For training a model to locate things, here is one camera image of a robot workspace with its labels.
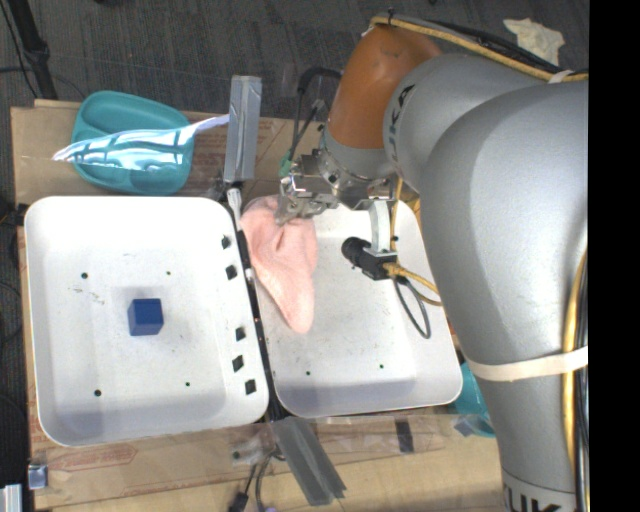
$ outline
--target gray carpet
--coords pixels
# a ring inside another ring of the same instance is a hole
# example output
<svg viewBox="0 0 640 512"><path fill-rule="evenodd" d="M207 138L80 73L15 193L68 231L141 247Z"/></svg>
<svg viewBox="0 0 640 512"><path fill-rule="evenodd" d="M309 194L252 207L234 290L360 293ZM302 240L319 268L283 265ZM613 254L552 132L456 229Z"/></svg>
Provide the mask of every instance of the gray carpet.
<svg viewBox="0 0 640 512"><path fill-rule="evenodd" d="M0 0L8 8L6 0ZM296 79L311 66L341 69L370 18L390 2L380 0L30 0L40 35L49 44L49 67L60 99L82 100L112 89L182 110L222 112L233 74L262 77L262 115L291 118ZM560 65L589 67L588 0L405 0L397 13L484 30L513 43L504 19L530 18L561 32ZM4 20L0 67L18 64ZM29 75L35 87L33 75ZM317 81L315 97L330 104L330 79ZM19 72L0 73L0 197L14 197L9 108L33 96ZM0 226L0 487L23 480L26 460L24 360L19 288L11 241Z"/></svg>

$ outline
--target wooden surface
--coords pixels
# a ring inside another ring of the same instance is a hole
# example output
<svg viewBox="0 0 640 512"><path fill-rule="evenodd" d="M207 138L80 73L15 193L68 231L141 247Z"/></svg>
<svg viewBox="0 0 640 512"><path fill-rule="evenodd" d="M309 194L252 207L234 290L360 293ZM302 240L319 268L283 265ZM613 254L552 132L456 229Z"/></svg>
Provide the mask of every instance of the wooden surface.
<svg viewBox="0 0 640 512"><path fill-rule="evenodd" d="M50 161L53 152L68 144L78 106L37 100L34 108L12 109L18 203L31 204L49 195L108 193L86 183L69 164ZM210 114L188 113L194 120L206 115ZM277 191L278 163L290 144L292 122L263 119L261 134L256 179L245 187L245 201ZM317 144L317 137L317 132L310 129L299 151L310 151ZM204 153L200 155L199 169L211 171L220 165L225 140L212 135L201 144ZM205 172L194 174L197 176L190 178L187 195L200 195L206 189L209 178ZM50 472L48 488L36 491L36 508L67 512L226 511L235 493L244 487L248 475L248 466L232 467L227 462L230 446L238 439L245 439L245 434L246 439L252 439L250 428L247 432L238 429L172 436L93 450L60 447L38 428L28 269L22 234L20 232L19 247L31 451L36 462L48 463L54 469ZM405 414L412 416L416 441L413 454L400 454L393 423L384 424L384 420L350 430L336 429L330 424L319 429L319 439L347 486L344 499L326 507L310 507L286 464L274 461L262 484L264 503L274 506L278 512L503 510L494 439L460 435L452 428L452 419L447 415L420 416L433 414L431 410ZM257 510L253 489L251 494L247 512Z"/></svg>

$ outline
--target blue block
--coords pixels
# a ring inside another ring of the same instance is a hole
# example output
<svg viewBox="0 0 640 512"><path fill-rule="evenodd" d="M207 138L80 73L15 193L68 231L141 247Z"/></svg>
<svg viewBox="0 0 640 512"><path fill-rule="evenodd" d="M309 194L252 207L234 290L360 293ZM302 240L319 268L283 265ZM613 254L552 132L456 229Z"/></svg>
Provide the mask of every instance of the blue block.
<svg viewBox="0 0 640 512"><path fill-rule="evenodd" d="M127 314L131 336L158 334L164 325L160 299L134 299Z"/></svg>

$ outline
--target pink cloth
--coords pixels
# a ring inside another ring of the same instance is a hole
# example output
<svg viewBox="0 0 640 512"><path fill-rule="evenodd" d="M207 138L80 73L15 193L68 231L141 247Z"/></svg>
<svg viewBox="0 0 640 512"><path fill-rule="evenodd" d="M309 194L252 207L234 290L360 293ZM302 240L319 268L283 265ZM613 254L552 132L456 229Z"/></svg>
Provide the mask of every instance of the pink cloth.
<svg viewBox="0 0 640 512"><path fill-rule="evenodd" d="M289 327L305 333L313 323L312 274L318 261L315 225L312 219L293 219L278 226L277 207L277 196L254 199L247 205L240 224L257 278Z"/></svg>

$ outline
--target white strap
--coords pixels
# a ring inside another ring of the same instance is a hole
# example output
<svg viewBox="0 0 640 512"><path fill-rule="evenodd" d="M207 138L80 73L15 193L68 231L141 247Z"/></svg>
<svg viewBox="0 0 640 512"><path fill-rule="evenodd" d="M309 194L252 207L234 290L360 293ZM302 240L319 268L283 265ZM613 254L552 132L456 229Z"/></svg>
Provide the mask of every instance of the white strap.
<svg viewBox="0 0 640 512"><path fill-rule="evenodd" d="M563 352L552 356L519 361L507 364L482 364L465 359L474 376L484 380L507 382L533 377L561 375L583 368L589 364L589 347L582 347L572 352Z"/></svg>
<svg viewBox="0 0 640 512"><path fill-rule="evenodd" d="M559 71L558 73L553 75L551 78L549 78L549 81L547 83L548 84L558 84L558 83L562 82L562 79L565 76L569 76L571 73L573 73L573 71L571 69L565 69L564 71Z"/></svg>

